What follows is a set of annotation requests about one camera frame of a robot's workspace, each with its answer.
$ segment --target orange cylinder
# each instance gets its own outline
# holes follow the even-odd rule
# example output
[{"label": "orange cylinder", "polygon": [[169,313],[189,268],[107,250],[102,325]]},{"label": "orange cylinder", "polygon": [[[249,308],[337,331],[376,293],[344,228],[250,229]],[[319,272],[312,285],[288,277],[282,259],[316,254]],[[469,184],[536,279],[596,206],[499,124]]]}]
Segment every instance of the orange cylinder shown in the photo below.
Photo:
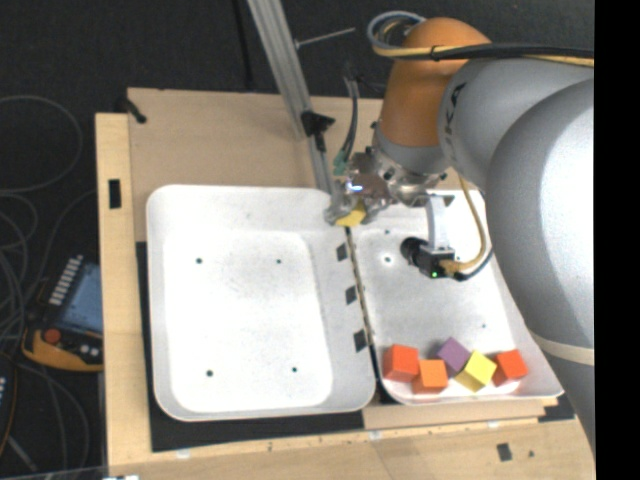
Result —
[{"label": "orange cylinder", "polygon": [[[454,18],[430,18],[416,25],[402,46],[468,46],[491,42],[484,34]],[[440,100],[451,77],[466,60],[396,60],[387,82],[380,128],[401,146],[439,144]]]}]

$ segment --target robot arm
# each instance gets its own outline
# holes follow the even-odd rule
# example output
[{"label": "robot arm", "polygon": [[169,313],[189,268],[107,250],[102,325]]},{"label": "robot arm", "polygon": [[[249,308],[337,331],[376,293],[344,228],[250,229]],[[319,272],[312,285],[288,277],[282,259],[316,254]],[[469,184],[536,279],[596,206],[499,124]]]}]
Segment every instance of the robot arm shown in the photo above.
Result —
[{"label": "robot arm", "polygon": [[[393,48],[385,40],[398,23],[409,33]],[[542,57],[557,53],[545,48],[510,55],[509,45],[489,45],[449,18],[387,13],[369,35],[378,53],[398,60],[372,147],[352,156],[325,217],[340,224],[358,209],[366,224],[394,203],[434,214],[428,191],[449,167],[475,184],[509,290],[595,457],[592,62]],[[432,45],[447,44],[461,56],[414,60],[435,59]],[[483,45],[493,54],[473,59]],[[421,247],[403,253],[429,257]]]}]

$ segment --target yellow cube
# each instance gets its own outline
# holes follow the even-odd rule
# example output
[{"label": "yellow cube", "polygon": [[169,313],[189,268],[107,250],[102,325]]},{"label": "yellow cube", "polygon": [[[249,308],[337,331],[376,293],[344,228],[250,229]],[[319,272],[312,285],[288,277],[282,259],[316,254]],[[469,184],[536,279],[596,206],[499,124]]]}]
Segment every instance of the yellow cube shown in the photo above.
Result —
[{"label": "yellow cube", "polygon": [[487,356],[474,350],[465,367],[454,379],[475,393],[491,382],[497,367]]}]

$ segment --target black floor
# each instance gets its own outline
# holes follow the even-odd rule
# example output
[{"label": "black floor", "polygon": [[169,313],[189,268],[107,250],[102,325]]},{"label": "black floor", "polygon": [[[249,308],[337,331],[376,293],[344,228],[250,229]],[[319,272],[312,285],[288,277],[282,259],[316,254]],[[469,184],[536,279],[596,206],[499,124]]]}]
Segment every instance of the black floor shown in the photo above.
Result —
[{"label": "black floor", "polygon": [[[7,247],[15,241],[16,232],[6,219],[0,219],[0,252],[14,271],[20,271],[22,261],[28,260],[22,287],[39,280],[47,242],[64,209],[95,189],[94,115],[120,110],[117,102],[127,87],[276,92],[246,1],[237,0],[239,20],[234,1],[0,0],[0,215],[10,216],[23,233],[30,230],[34,221],[26,204],[15,197],[19,194],[35,206],[39,218],[28,240],[28,257]],[[388,10],[459,18],[496,42],[594,47],[595,0],[282,2],[298,40],[356,28],[353,34],[300,50],[314,95],[346,95],[341,79],[346,60],[369,81],[384,83],[390,64],[371,52],[364,30],[371,18]],[[243,56],[243,36],[248,58]],[[76,130],[61,109],[32,98],[6,99],[18,95],[46,98],[63,106],[77,119],[83,135],[78,161],[67,176],[24,192],[15,189],[39,185],[64,172],[76,157],[77,142]],[[89,194],[61,222],[48,266],[78,248],[97,252],[97,230],[95,195]],[[6,271],[0,271],[0,302],[11,296],[10,286]],[[0,308],[0,322],[8,316],[3,311],[8,312],[9,306]],[[15,334],[18,327],[9,330]],[[3,350],[13,349],[10,334],[0,342]],[[40,371],[19,353],[15,358]],[[30,474],[34,464],[39,472],[102,464],[98,375],[54,370],[49,374],[81,405],[89,434],[76,405],[58,390],[61,428],[46,380],[19,370],[11,436],[33,464],[30,468],[15,447],[8,445],[0,456],[0,476]]]}]

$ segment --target orange and black device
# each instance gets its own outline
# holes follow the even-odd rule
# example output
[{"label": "orange and black device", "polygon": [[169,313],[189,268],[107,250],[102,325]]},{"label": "orange and black device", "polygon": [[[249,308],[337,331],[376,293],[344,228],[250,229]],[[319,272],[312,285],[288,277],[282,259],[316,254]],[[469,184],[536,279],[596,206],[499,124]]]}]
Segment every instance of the orange and black device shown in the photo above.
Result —
[{"label": "orange and black device", "polygon": [[36,363],[61,370],[103,369],[100,268],[84,254],[60,266],[30,308],[22,352]]}]

